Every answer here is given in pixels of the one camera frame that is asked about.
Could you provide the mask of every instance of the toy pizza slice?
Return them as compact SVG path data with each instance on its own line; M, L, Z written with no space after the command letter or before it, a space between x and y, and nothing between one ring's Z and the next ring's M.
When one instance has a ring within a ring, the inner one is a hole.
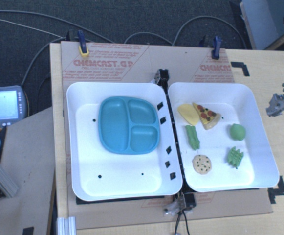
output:
M193 103L193 106L199 114L200 121L205 130L209 130L214 127L220 120L221 114L215 113L212 110L203 107L202 105Z

